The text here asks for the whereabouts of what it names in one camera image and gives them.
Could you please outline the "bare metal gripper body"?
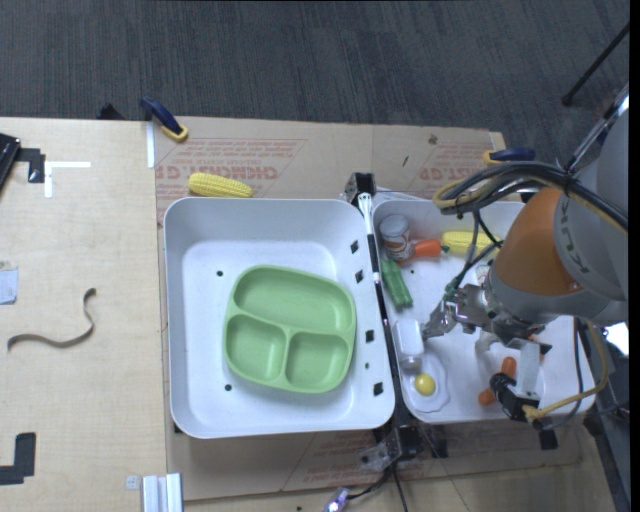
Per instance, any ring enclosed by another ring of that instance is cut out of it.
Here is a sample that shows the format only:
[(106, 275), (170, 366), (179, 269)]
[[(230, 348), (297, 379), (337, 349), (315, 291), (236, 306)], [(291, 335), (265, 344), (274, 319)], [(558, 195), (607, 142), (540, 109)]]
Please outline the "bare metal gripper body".
[(530, 340), (546, 329), (544, 323), (524, 320), (499, 302), (488, 287), (466, 284), (453, 295), (454, 318), (469, 331), (481, 328), (502, 344)]

